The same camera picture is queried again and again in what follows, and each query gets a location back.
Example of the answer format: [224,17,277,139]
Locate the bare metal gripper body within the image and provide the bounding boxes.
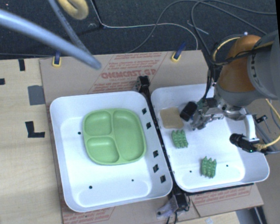
[194,94,247,128]

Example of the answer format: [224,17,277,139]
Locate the black rounded block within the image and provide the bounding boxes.
[178,100,199,123]

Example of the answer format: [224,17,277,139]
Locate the green pea pods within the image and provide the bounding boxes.
[170,128,189,150]
[198,155,219,180]

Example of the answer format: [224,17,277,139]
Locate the tan bread slice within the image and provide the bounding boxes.
[159,105,186,131]

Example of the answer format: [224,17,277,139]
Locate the white plastic tray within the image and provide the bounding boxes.
[48,86,176,215]
[149,77,272,196]

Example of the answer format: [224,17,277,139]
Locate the thin black rod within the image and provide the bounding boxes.
[141,87,179,197]

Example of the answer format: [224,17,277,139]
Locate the green divided plate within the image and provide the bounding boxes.
[80,105,149,169]

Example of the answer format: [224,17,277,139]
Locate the brown cardboard board red print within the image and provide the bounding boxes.
[39,37,267,224]

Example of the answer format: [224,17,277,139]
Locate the black cylinder on white bracket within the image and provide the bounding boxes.
[227,113,262,155]

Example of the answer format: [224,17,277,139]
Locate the black block with thin wires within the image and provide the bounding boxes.
[135,75,152,93]
[168,192,191,213]

